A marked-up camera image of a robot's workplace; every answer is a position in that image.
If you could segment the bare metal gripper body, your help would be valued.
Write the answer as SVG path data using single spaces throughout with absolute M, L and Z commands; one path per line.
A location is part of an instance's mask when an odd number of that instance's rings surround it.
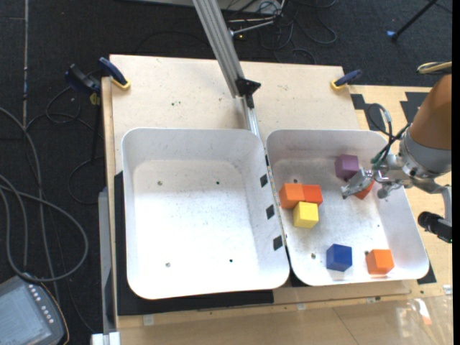
M 403 170 L 400 158 L 390 153 L 372 165 L 372 176 L 384 190 L 413 187 L 410 176 Z

